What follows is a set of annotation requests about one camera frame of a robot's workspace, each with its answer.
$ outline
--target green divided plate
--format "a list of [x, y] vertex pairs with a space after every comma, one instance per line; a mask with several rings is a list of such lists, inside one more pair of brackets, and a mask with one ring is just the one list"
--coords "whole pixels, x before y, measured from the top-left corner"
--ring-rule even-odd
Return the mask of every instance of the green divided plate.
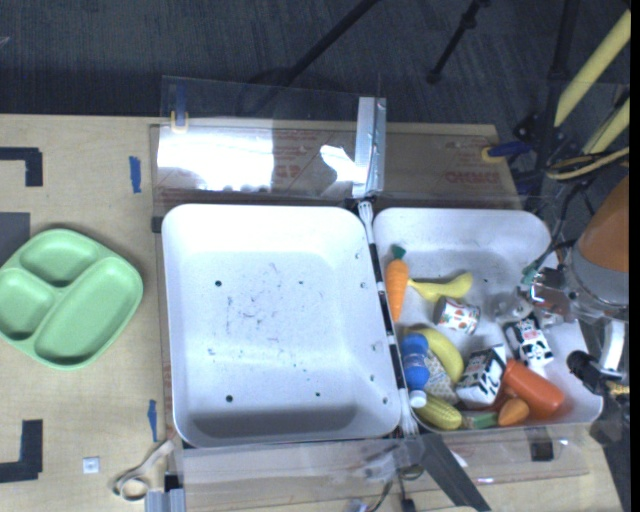
[[110, 249], [44, 231], [0, 267], [0, 338], [52, 368], [83, 368], [122, 332], [142, 291], [138, 271]]

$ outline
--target yellow tube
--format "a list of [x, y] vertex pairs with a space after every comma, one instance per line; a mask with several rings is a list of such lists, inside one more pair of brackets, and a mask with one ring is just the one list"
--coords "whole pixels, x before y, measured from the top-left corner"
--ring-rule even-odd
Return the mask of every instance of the yellow tube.
[[630, 115], [631, 98], [627, 98], [624, 105], [605, 123], [602, 129], [593, 134], [589, 142], [582, 148], [582, 152], [588, 155], [590, 153], [602, 153], [606, 150], [609, 145], [616, 140], [616, 137], [629, 126]]
[[558, 103], [554, 126], [558, 127], [564, 123], [567, 116], [616, 58], [616, 55], [625, 47], [630, 38], [631, 11], [627, 9], [563, 91]]

